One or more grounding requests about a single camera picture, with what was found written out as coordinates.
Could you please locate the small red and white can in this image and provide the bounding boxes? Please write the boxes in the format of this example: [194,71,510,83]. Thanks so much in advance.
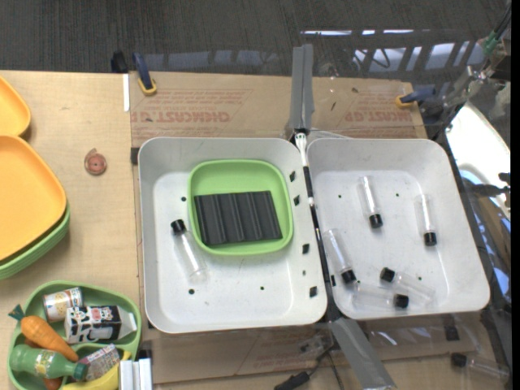
[41,286,85,324]

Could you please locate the green square plate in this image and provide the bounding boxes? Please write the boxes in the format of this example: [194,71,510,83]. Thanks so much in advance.
[187,158,295,257]

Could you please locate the clear plastic bottle black cap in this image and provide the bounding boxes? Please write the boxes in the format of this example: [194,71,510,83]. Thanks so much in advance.
[351,284,410,311]
[450,352,509,382]
[413,194,439,247]
[170,219,210,284]
[357,175,384,230]
[322,227,358,285]
[379,266,437,301]

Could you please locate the green bottle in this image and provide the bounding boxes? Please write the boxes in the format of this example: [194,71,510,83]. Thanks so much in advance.
[8,343,89,382]

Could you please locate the green divided plate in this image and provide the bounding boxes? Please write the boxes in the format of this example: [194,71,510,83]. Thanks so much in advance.
[7,279,143,390]

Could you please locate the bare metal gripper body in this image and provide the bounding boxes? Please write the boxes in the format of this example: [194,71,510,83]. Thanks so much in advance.
[488,37,512,82]

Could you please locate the yellow plate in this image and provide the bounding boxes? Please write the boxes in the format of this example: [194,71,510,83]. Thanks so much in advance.
[0,134,68,262]
[0,75,33,138]

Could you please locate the black ribbed rack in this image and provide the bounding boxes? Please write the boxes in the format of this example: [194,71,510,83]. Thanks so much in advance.
[193,190,284,248]

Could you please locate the brown cardboard board red print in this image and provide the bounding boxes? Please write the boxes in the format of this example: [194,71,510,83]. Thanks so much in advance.
[128,70,490,386]

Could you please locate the pink packet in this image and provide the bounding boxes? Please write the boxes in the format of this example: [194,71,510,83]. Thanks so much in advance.
[76,343,122,383]

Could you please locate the thin black and white rod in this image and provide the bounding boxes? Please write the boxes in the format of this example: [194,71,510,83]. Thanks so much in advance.
[294,132,340,323]

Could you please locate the small pink round roll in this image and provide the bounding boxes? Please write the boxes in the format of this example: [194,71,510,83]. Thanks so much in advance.
[83,148,108,176]

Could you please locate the white plastic tray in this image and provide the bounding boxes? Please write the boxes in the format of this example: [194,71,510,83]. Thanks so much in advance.
[305,137,492,322]
[136,136,329,336]

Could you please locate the orange carrot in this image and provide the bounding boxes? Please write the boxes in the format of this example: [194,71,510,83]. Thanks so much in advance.
[7,303,80,363]

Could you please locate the yellow banana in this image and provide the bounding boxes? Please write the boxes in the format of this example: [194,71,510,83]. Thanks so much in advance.
[59,349,133,390]

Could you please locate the black and white milk carton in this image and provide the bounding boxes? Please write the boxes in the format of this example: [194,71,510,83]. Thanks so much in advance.
[63,305,139,345]

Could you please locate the black block with thin wires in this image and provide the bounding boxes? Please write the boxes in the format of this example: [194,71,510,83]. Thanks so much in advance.
[274,371,311,390]

